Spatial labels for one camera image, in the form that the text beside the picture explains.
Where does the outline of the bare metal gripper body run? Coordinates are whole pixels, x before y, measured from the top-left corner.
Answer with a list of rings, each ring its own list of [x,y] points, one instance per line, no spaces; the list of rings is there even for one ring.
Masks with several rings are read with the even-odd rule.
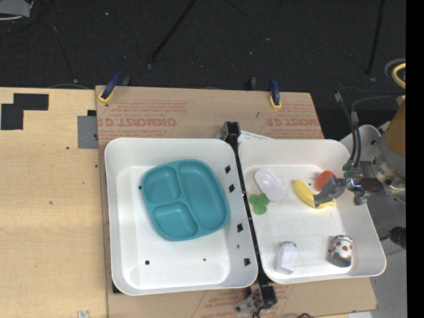
[[[354,204],[363,205],[372,195],[390,196],[406,204],[405,178],[387,162],[360,161],[356,167],[344,167],[346,187],[354,194]]]

